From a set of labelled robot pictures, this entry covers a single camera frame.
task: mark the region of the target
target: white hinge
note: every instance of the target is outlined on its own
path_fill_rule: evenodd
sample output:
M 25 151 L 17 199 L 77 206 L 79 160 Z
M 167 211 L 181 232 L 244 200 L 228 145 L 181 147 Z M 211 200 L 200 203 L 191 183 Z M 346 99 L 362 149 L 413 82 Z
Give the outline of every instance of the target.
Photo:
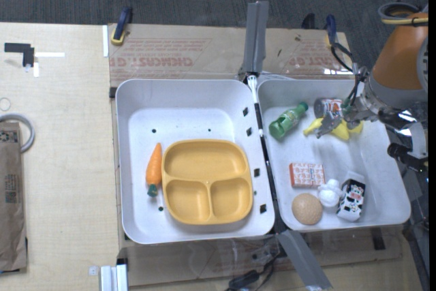
M 102 266 L 100 268 L 100 291 L 128 291 L 127 265 Z

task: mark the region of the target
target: blue and yellow clamp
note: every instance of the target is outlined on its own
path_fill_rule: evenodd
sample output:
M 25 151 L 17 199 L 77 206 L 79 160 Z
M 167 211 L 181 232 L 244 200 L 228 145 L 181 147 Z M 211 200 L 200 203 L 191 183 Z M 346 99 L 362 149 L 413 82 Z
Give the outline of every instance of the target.
M 116 28 L 113 30 L 110 36 L 110 42 L 114 45 L 122 45 L 125 37 L 124 26 L 126 23 L 131 22 L 131 7 L 123 7 L 123 11 L 121 11 L 120 18 L 118 19 L 118 24 Z

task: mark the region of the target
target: cow print carton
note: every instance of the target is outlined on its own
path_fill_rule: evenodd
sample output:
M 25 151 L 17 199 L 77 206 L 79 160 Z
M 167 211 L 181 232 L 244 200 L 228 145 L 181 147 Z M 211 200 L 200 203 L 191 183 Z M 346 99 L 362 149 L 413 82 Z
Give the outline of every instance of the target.
M 289 171 L 292 187 L 312 188 L 326 183 L 322 164 L 291 163 Z
M 347 180 L 342 184 L 342 196 L 336 214 L 347 221 L 356 221 L 362 215 L 365 195 L 364 177 L 348 171 Z

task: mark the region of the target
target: toy carrot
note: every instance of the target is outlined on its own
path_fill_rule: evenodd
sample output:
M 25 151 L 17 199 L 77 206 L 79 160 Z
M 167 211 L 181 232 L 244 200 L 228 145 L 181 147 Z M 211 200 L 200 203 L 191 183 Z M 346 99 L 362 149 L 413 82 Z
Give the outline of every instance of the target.
M 156 144 L 155 150 L 151 153 L 145 172 L 145 181 L 149 186 L 147 194 L 155 197 L 157 186 L 162 182 L 162 146 L 160 143 Z

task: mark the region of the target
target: brown ball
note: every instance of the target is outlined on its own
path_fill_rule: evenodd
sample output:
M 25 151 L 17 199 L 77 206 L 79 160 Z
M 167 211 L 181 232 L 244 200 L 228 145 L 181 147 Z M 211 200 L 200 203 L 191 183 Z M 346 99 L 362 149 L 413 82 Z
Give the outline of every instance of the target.
M 300 223 L 316 224 L 322 216 L 322 205 L 316 196 L 303 193 L 294 198 L 292 212 Z

